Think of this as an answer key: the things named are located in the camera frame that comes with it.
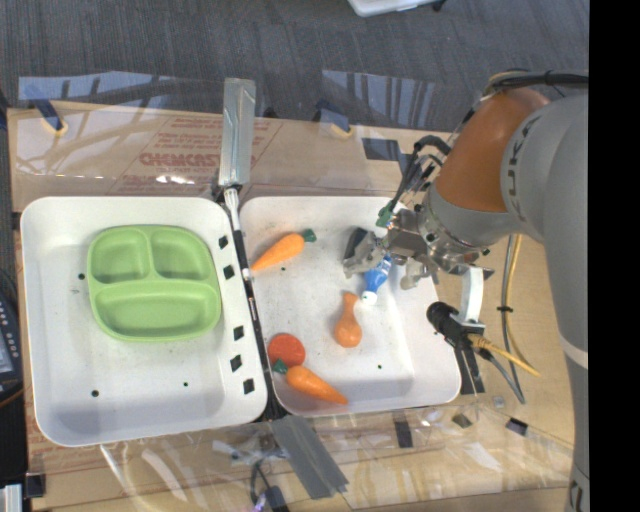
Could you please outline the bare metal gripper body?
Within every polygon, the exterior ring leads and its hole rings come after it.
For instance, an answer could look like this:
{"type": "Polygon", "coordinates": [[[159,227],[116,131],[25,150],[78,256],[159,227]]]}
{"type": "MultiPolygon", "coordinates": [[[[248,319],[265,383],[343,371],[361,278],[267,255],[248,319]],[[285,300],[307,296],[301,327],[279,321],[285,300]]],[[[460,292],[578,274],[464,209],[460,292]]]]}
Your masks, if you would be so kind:
{"type": "Polygon", "coordinates": [[[413,259],[428,273],[461,275],[494,242],[494,215],[459,207],[381,210],[382,245],[397,259],[413,259]]]}

